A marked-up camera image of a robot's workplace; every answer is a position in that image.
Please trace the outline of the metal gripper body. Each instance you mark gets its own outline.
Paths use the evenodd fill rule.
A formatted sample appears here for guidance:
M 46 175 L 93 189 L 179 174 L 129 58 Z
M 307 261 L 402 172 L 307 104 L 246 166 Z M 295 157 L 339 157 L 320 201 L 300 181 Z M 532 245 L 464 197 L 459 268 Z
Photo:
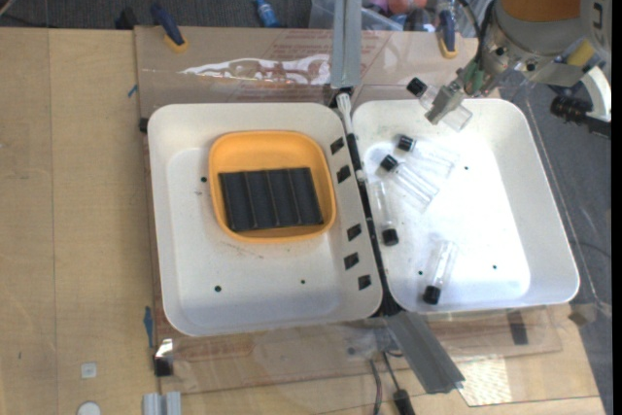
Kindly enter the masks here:
M 457 71 L 452 87 L 464 95 L 489 95 L 512 73 L 531 77 L 540 69 L 540 57 L 525 52 L 503 33 L 481 37 L 474 57 Z

